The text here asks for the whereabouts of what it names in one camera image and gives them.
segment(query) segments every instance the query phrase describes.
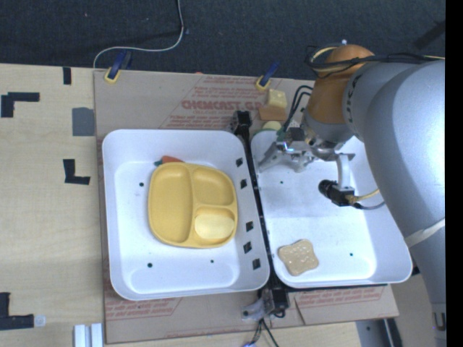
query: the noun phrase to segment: black cable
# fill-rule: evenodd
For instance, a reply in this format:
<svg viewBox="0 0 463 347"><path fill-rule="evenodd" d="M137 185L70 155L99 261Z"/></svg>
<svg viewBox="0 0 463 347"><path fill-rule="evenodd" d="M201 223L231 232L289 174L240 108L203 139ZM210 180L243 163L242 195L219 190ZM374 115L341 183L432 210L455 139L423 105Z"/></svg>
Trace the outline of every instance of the black cable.
<svg viewBox="0 0 463 347"><path fill-rule="evenodd" d="M381 202L379 205L374 205L374 206L364 206L361 205L360 203L354 203L352 205L353 208L357 208L358 210L376 210L378 208L381 208L385 205L385 202Z"/></svg>
<svg viewBox="0 0 463 347"><path fill-rule="evenodd" d="M303 89L308 89L308 90L312 91L313 87L308 86L308 85L301 85L301 86L299 86L297 88L296 92L294 93L294 97L292 99L291 108L289 109L288 118L286 119L286 121L283 124L283 131L284 132L286 132L286 130L288 129L289 124L291 123L292 118L296 114L296 111L299 108L302 96L311 94L311 93L309 93L307 91L304 91L303 93L300 93L300 91L303 90Z"/></svg>
<svg viewBox="0 0 463 347"><path fill-rule="evenodd" d="M266 324L266 321L264 318L260 319L258 322L258 326L255 329L254 336L252 337L252 340L249 343L246 343L244 347L253 347L257 341L259 340L260 336L262 335L262 325L264 328L267 330L268 335L270 336L273 344L275 347L279 347L278 343L276 342L275 338L273 337L270 329L268 329L268 326Z"/></svg>
<svg viewBox="0 0 463 347"><path fill-rule="evenodd" d="M321 48L317 48L313 50L311 53L306 53L304 62L314 71L315 75L318 78L327 78L328 76L331 76L332 74L346 71L349 68L357 64L361 64L361 63L381 61L381 62L387 62L387 63L418 64L423 61L435 61L435 60L441 59L441 58L436 58L432 56L423 56L423 55L414 54L414 53L401 52L401 53L391 53L387 55L372 55L372 56L366 56L365 58L352 58L352 59L344 60L344 61L332 61L329 63L326 63L326 62L315 63L315 59L318 57L318 54L329 52L330 50L334 50L339 46L341 45L331 44L331 45L323 46ZM327 70L327 69L333 69L333 70L323 76L320 76L318 74L318 71Z"/></svg>
<svg viewBox="0 0 463 347"><path fill-rule="evenodd" d="M267 330L267 333L270 336L270 338L271 338L273 344L275 345L275 347L279 347L278 343L276 342L275 338L273 337L270 329L268 329L268 326L267 326L266 321L264 319L262 319L262 323L263 323L264 328Z"/></svg>
<svg viewBox="0 0 463 347"><path fill-rule="evenodd" d="M273 314L273 316L278 317L279 319L283 319L286 316L286 311L282 309L280 312Z"/></svg>

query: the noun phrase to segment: white cable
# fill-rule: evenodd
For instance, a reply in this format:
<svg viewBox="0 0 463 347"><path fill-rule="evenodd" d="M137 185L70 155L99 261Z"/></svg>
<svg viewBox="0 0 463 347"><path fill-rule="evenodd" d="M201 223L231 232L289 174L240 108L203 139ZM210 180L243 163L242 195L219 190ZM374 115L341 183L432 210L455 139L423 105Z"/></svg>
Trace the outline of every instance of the white cable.
<svg viewBox="0 0 463 347"><path fill-rule="evenodd" d="M178 12L179 12L179 18L180 18L180 25L182 26L182 29L180 30L180 35L179 35L179 38L177 39L176 43L172 46L169 46L168 48L162 48L162 49L145 49L145 48L135 48L135 47L130 47L130 46L113 46L111 48L106 48L102 51L100 51L95 59L93 60L93 68L96 68L96 62L98 60L98 58L106 53L107 51L110 51L110 50L133 50L133 51L144 51L146 53L161 53L163 51L169 51L169 50L172 50L173 48L176 48L179 44L180 44L180 41L182 41L182 38L183 38L183 33L184 33L184 25L183 25L183 16L182 16L182 9L180 7L180 0L177 0L177 9L178 9Z"/></svg>
<svg viewBox="0 0 463 347"><path fill-rule="evenodd" d="M438 221L431 227L424 228L422 230L414 232L413 234L410 234L407 238L405 238L405 243L409 248L411 248L414 245L421 243L422 241L425 241L427 238L437 233L441 228L445 227L445 225L446 218L444 217L442 220Z"/></svg>

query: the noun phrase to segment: black tape marking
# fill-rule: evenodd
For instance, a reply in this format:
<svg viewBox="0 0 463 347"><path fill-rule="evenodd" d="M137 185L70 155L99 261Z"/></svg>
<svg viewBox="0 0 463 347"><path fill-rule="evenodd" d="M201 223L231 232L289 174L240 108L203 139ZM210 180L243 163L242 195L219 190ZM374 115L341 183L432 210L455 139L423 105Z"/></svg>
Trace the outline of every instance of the black tape marking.
<svg viewBox="0 0 463 347"><path fill-rule="evenodd" d="M10 293L0 293L0 330L25 329L34 327L34 315L10 316L9 315Z"/></svg>
<svg viewBox="0 0 463 347"><path fill-rule="evenodd" d="M72 85L72 73L69 67L63 67L63 84Z"/></svg>
<svg viewBox="0 0 463 347"><path fill-rule="evenodd" d="M436 38L446 32L446 20L439 22L436 26L427 31L423 36L414 42L418 49L423 49L432 43Z"/></svg>
<svg viewBox="0 0 463 347"><path fill-rule="evenodd" d="M14 114L15 101L38 102L41 98L40 93L8 93L1 96L1 118L12 118Z"/></svg>
<svg viewBox="0 0 463 347"><path fill-rule="evenodd" d="M250 250L252 249L252 244L251 242L247 242L244 246L243 246L243 250L245 251L245 253L248 253Z"/></svg>
<svg viewBox="0 0 463 347"><path fill-rule="evenodd" d="M8 98L13 101L39 101L40 93L8 93Z"/></svg>
<svg viewBox="0 0 463 347"><path fill-rule="evenodd" d="M95 114L93 109L72 109L72 136L95 135Z"/></svg>
<svg viewBox="0 0 463 347"><path fill-rule="evenodd" d="M257 270L260 267L260 259L256 258L252 261L252 269Z"/></svg>
<svg viewBox="0 0 463 347"><path fill-rule="evenodd" d="M246 223L246 231L251 231L254 229L254 223L252 221L249 221Z"/></svg>
<svg viewBox="0 0 463 347"><path fill-rule="evenodd" d="M90 177L89 176L75 176L75 159L64 159L64 173L66 178L64 182L67 184L80 184L80 185L89 185Z"/></svg>
<svg viewBox="0 0 463 347"><path fill-rule="evenodd" d="M1 114L0 117L5 118L12 118L13 117L13 110L14 110L14 101L9 99L6 95L1 96Z"/></svg>

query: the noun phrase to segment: wooden table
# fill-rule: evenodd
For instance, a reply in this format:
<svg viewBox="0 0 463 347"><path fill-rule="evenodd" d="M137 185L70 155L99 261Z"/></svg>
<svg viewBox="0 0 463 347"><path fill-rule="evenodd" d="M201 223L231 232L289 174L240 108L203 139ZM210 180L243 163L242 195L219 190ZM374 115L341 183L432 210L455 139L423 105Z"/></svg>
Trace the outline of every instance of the wooden table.
<svg viewBox="0 0 463 347"><path fill-rule="evenodd" d="M74 325L104 324L95 137L73 137L72 109L93 108L93 70L0 64L0 94L38 92L0 118L0 292L11 315L42 314L45 327L0 331L1 346L72 346ZM75 159L65 184L63 159ZM251 333L122 346L242 346ZM354 322L273 331L284 346L360 346ZM271 346L266 333L258 346Z"/></svg>

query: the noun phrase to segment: white tray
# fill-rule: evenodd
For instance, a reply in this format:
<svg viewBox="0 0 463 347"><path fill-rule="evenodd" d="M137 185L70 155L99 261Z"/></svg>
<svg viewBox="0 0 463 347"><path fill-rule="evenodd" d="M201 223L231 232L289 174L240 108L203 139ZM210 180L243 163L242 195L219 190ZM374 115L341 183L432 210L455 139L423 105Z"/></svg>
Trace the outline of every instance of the white tray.
<svg viewBox="0 0 463 347"><path fill-rule="evenodd" d="M264 131L252 139L255 169L276 133ZM356 194L376 189L363 144L352 138L341 149L355 153L351 161L351 183ZM335 162L318 160L300 173L286 160L258 172L258 185L273 266L283 283L293 288L359 286L398 283L410 276L412 261L407 245L388 208L356 210L338 207L318 191L321 180L337 180ZM374 205L380 195L365 201ZM293 276L279 259L280 247L300 239L313 243L320 264L314 270Z"/></svg>
<svg viewBox="0 0 463 347"><path fill-rule="evenodd" d="M154 162L170 155L222 170L238 201L235 237L222 247L161 243L148 225ZM103 141L111 283L131 300L251 291L270 274L242 143L224 131L116 130Z"/></svg>

